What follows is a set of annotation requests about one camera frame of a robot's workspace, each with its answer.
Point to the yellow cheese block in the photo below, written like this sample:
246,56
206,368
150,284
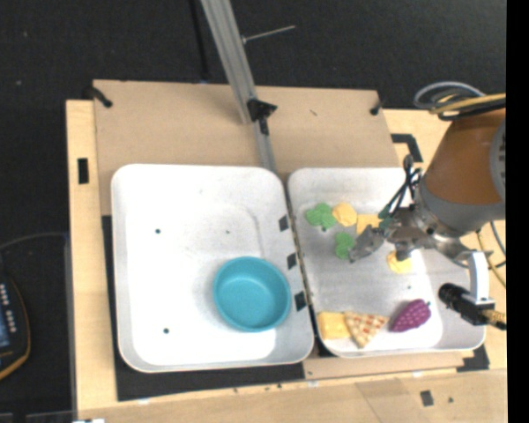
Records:
333,326

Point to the brown cardboard board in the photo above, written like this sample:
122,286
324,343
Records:
181,126

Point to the green broccoli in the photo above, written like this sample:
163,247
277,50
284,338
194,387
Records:
343,246
319,216

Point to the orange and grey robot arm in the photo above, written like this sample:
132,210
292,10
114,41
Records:
463,165

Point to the purple grapes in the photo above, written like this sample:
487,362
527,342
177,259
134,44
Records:
410,316

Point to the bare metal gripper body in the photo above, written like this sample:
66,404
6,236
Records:
416,234

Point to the black cylinder on white bracket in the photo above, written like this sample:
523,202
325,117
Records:
467,302

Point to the blue bowl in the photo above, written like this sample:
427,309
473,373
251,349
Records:
251,295

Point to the pizza slice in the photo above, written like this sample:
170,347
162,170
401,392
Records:
363,326

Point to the yellow toy food piece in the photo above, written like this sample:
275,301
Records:
399,266
344,214
366,223

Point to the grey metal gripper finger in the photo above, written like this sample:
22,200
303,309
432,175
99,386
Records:
403,250
367,242

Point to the white plastic tray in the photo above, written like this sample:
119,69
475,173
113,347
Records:
379,293
176,258

